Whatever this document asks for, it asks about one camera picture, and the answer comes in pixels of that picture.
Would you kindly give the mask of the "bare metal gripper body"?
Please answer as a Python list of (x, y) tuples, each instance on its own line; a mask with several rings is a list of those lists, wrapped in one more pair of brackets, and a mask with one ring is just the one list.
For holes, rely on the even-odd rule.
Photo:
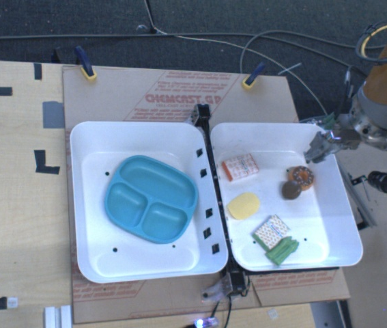
[(365, 114), (341, 114), (328, 133), (328, 143), (335, 150), (355, 150), (360, 144), (366, 144), (387, 151), (387, 130)]

